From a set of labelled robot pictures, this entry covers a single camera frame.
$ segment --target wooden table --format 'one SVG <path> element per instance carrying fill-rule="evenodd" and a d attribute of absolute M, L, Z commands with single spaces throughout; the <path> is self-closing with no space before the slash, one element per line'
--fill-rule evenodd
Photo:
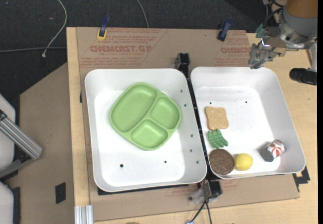
<path fill-rule="evenodd" d="M 250 43 L 257 43 L 254 34 L 248 34 Z M 73 156 L 73 180 L 75 206 L 90 204 L 83 112 L 80 101 L 80 72 L 76 28 L 67 28 L 68 78 L 71 112 L 71 138 Z M 211 209 L 213 223 L 318 223 L 318 177 L 317 177 L 317 86 L 297 83 L 289 78 L 289 71 L 296 67 L 310 67 L 307 52 L 289 52 L 265 65 L 272 69 L 280 82 L 290 115 L 306 158 L 311 180 L 300 186 L 300 198 L 249 205 Z M 100 224 L 158 224 L 186 223 L 196 211 L 185 211 L 130 219 L 96 222 Z M 195 223 L 208 223 L 208 214 L 203 210 Z"/>

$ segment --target green plate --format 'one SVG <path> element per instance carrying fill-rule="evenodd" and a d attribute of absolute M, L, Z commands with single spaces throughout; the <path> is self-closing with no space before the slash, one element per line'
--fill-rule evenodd
<path fill-rule="evenodd" d="M 109 120 L 128 141 L 145 150 L 160 148 L 181 121 L 178 105 L 155 87 L 139 82 L 113 104 Z"/>

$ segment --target green toy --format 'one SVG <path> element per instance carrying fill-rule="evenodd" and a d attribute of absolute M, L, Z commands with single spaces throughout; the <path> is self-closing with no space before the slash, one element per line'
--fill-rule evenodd
<path fill-rule="evenodd" d="M 216 149 L 219 149 L 220 147 L 223 148 L 228 145 L 228 142 L 223 138 L 219 129 L 208 131 L 207 135 L 210 143 Z"/>

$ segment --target bread slice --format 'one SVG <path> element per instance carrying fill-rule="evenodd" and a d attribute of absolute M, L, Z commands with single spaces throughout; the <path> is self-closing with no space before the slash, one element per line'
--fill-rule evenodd
<path fill-rule="evenodd" d="M 229 126 L 226 110 L 222 107 L 208 106 L 205 109 L 210 130 L 225 129 Z"/>

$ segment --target yellow lemon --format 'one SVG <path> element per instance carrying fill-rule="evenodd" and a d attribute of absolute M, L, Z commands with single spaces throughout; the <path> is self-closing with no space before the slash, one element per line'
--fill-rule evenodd
<path fill-rule="evenodd" d="M 235 158 L 234 163 L 236 169 L 248 170 L 252 166 L 253 159 L 249 154 L 241 153 Z"/>

